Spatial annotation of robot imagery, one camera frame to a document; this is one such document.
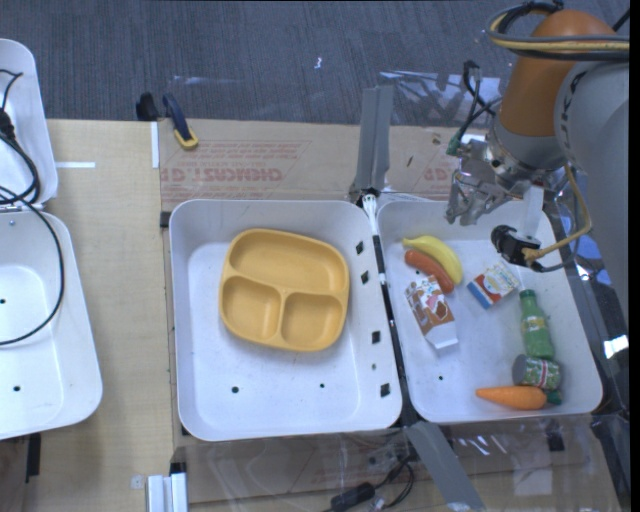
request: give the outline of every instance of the banana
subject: banana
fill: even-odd
[[[451,247],[439,238],[431,235],[423,235],[413,239],[403,238],[402,245],[417,249],[436,259],[455,284],[460,284],[462,281],[460,258]]]

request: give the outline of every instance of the toy carrot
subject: toy carrot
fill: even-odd
[[[497,404],[507,405],[525,411],[542,409],[547,402],[547,395],[535,386],[478,388],[476,389],[476,396]]]

